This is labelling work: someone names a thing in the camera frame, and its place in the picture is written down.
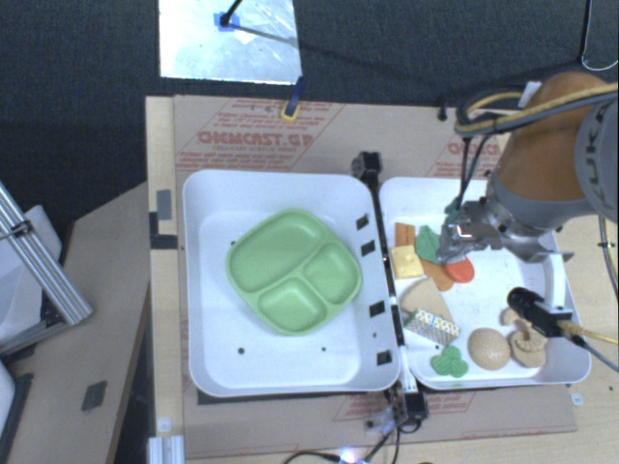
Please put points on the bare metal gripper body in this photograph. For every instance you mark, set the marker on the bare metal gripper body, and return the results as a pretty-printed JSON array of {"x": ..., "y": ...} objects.
[{"x": 479, "y": 227}]

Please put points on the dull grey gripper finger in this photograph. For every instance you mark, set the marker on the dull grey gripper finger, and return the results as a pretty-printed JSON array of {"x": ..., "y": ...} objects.
[
  {"x": 443, "y": 252},
  {"x": 459, "y": 254}
]

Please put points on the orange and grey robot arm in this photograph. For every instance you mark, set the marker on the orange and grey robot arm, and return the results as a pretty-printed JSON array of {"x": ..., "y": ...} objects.
[{"x": 541, "y": 162}]

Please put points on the red tomato slice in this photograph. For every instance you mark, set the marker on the red tomato slice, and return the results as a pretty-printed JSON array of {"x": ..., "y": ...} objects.
[{"x": 462, "y": 271}]

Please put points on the green lettuce leaf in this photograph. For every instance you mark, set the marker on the green lettuce leaf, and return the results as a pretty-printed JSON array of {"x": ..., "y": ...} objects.
[{"x": 426, "y": 244}]

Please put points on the orange carrot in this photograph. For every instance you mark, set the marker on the orange carrot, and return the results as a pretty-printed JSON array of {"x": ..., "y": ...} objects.
[{"x": 437, "y": 276}]

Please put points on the yellow cheese slice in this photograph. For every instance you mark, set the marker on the yellow cheese slice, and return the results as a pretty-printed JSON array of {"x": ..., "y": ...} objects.
[{"x": 406, "y": 264}]

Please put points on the orange striped cracker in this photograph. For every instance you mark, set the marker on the orange striped cracker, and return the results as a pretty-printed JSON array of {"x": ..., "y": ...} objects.
[{"x": 403, "y": 234}]

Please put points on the beige pizza slice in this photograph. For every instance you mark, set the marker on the beige pizza slice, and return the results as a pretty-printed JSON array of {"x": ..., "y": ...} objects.
[{"x": 423, "y": 298}]

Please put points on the white plastic tray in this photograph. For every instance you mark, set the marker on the white plastic tray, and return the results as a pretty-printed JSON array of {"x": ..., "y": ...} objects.
[
  {"x": 488, "y": 302},
  {"x": 217, "y": 283}
]

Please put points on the thin black and white rod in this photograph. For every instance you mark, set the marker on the thin black and white rod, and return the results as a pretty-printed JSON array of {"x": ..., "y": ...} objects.
[{"x": 387, "y": 269}]

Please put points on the patterned small carton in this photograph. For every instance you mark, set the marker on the patterned small carton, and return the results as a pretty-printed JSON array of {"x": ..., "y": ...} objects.
[{"x": 433, "y": 327}]

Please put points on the beige round bread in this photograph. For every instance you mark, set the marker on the beige round bread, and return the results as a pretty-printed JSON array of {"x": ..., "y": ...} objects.
[{"x": 488, "y": 348}]

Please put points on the green broccoli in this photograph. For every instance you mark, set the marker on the green broccoli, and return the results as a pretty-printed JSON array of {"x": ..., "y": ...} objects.
[{"x": 449, "y": 363}]

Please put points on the beige pretzel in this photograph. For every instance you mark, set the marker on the beige pretzel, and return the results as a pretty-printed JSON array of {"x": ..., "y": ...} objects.
[{"x": 527, "y": 348}]

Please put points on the green divided plate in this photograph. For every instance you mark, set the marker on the green divided plate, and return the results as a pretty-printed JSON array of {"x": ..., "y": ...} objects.
[{"x": 290, "y": 269}]

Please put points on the brown cardboard board red print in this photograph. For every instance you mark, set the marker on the brown cardboard board red print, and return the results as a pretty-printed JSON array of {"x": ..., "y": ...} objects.
[{"x": 271, "y": 133}]

